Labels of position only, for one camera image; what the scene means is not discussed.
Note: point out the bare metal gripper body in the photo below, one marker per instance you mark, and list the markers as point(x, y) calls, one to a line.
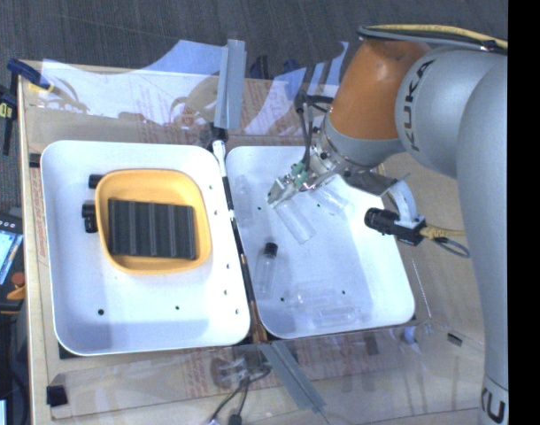
point(319, 167)

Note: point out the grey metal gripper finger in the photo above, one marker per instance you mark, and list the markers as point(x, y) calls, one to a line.
point(275, 191)
point(292, 195)

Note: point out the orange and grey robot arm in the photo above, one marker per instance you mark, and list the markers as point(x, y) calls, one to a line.
point(447, 104)

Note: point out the thin black and white rod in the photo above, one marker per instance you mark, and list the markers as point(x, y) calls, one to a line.
point(239, 241)

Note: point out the clear plastic bottle, black cap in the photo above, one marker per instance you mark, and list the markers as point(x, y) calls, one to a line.
point(266, 268)

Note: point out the white plastic tray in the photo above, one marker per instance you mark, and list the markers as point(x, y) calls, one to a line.
point(341, 259)
point(133, 308)

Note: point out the yellow bowl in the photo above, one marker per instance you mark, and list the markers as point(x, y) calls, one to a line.
point(155, 184)

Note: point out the black ribbed rectangular tray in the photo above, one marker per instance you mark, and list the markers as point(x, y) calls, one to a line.
point(150, 228)

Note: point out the brown cardboard board, red print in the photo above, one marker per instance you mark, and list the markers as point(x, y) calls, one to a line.
point(133, 100)

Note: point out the small black cylinder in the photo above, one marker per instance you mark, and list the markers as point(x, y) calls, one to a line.
point(94, 181)
point(89, 217)

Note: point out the black cylinder on white bracket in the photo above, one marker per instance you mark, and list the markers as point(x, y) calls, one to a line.
point(391, 224)

